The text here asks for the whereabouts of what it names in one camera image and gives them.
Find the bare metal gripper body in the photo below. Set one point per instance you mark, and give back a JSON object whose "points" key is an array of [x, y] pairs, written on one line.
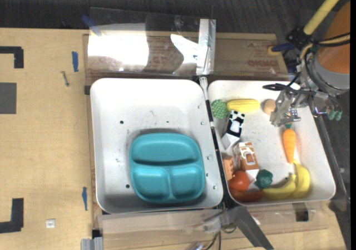
{"points": [[290, 100]]}

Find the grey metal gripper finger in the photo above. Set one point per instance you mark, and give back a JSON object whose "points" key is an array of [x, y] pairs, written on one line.
{"points": [[277, 120], [294, 117]]}

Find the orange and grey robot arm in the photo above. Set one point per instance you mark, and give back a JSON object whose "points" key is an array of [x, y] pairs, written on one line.
{"points": [[333, 59]]}

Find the beige egg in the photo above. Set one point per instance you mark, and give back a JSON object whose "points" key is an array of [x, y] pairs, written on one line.
{"points": [[268, 107]]}

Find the orange carrot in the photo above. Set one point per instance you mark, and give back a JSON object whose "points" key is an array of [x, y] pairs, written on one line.
{"points": [[289, 143]]}

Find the white plastic tray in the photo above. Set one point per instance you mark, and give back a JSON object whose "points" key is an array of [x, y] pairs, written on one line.
{"points": [[155, 104], [264, 143]]}

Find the yellow corn cob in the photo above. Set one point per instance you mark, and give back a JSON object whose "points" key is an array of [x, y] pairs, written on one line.
{"points": [[243, 105]]}

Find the black and white milk carton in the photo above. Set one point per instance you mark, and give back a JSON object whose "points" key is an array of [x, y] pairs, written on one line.
{"points": [[235, 127]]}

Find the orange and white carton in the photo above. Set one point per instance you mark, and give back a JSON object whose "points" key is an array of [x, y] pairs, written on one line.
{"points": [[247, 159]]}

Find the green broccoli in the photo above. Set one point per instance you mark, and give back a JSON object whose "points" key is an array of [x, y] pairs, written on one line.
{"points": [[264, 178]]}

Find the yellow banana bunch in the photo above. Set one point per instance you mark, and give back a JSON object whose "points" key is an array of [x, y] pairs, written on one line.
{"points": [[301, 182]]}

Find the orange brown biscuit block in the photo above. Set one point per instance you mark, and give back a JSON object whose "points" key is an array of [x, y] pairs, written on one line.
{"points": [[228, 166]]}

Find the orange round fruit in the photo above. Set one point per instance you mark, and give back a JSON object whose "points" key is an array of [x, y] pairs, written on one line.
{"points": [[239, 181]]}

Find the teal divided plate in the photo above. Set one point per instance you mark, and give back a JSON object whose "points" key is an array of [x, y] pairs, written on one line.
{"points": [[167, 168]]}

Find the small green screw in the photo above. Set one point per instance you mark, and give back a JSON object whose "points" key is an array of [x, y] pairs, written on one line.
{"points": [[65, 79]]}

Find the small white square piece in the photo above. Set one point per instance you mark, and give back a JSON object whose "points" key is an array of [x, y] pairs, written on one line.
{"points": [[50, 223]]}

